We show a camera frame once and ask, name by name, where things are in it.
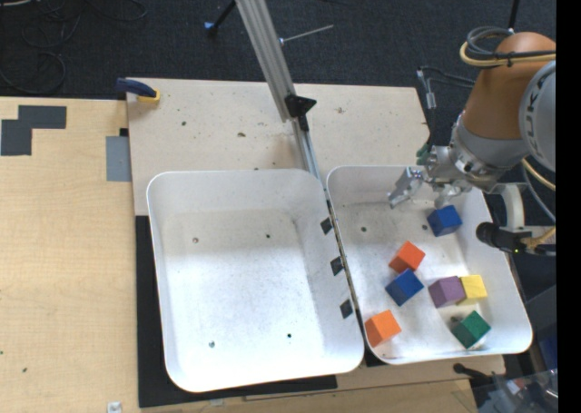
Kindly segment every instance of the yellow cube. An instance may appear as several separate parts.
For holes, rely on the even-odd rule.
[[[466,298],[459,300],[457,305],[469,305],[479,300],[485,299],[487,289],[484,287],[484,281],[479,274],[470,274],[468,276],[459,276],[462,287],[466,292]]]

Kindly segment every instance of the blue cube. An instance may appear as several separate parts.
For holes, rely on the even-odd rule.
[[[451,234],[462,224],[462,220],[456,212],[454,205],[448,205],[439,210],[434,210],[428,216],[429,227],[436,237]]]
[[[405,271],[400,273],[396,279],[388,284],[385,290],[391,298],[396,301],[398,306],[401,306],[423,288],[424,284],[422,284],[416,274],[414,274],[414,271],[407,268]]]

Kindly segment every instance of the green cube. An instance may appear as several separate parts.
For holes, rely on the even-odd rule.
[[[478,313],[472,311],[452,329],[452,334],[468,349],[482,339],[489,331],[490,326],[488,323]]]

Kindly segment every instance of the black mat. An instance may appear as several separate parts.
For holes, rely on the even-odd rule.
[[[163,359],[162,327],[149,217],[137,216],[135,218],[135,236],[137,245],[138,392],[141,408],[214,398],[310,392],[337,388],[335,376],[293,379],[204,393],[191,393],[177,387],[170,379]]]

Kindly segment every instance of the black bracket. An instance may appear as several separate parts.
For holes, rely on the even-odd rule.
[[[307,97],[299,97],[298,95],[287,95],[284,98],[287,104],[287,110],[291,118],[299,118],[299,126],[303,131],[309,130],[309,123],[307,122],[307,112],[315,106],[316,100]]]

